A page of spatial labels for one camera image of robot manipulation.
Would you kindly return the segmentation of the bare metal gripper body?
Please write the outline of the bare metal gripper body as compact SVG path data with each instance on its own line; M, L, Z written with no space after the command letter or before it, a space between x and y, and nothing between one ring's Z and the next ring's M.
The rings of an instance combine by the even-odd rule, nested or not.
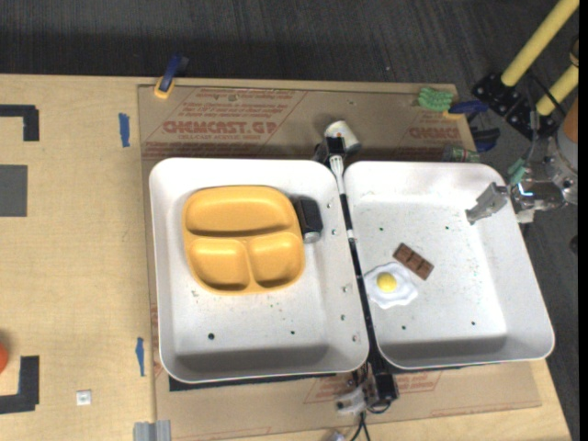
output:
M555 153L540 161L520 157L507 170L518 222L533 222L537 212L578 205L578 172Z

